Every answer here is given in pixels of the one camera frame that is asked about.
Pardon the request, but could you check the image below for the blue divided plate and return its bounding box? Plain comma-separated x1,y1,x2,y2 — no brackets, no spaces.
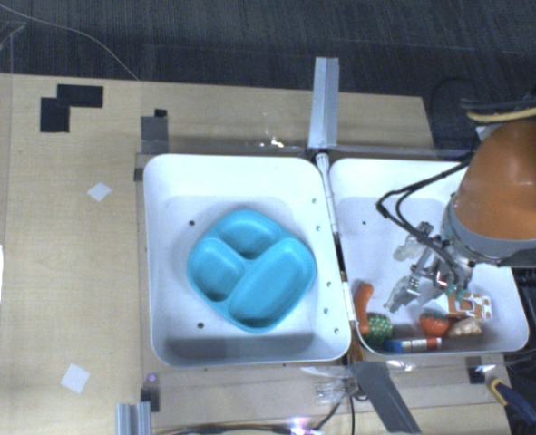
186,208,319,335

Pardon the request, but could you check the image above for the beige toy bread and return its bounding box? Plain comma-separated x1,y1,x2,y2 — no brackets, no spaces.
446,316,483,338

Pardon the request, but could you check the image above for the orange toy sausage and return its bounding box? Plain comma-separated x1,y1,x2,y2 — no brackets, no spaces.
353,282,375,337

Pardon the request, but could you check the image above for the white plastic tray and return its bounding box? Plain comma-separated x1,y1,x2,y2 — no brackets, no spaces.
327,157,531,357
141,152,353,369

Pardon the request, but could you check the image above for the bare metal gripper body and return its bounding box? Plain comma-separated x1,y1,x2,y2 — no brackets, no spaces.
409,221,477,298

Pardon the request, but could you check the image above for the red toy strawberry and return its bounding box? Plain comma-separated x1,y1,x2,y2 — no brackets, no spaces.
419,310,451,337

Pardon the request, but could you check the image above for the blue and red tube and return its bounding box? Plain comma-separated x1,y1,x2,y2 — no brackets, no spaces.
382,336,443,354

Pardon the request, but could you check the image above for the thin black and white rod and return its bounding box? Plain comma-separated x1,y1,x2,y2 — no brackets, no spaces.
314,151,358,331

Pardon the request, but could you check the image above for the green and yellow toy pineapple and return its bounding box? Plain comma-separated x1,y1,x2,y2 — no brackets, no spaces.
365,313,395,346

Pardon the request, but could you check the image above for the white and orange carton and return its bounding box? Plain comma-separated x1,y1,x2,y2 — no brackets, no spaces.
446,289,493,321

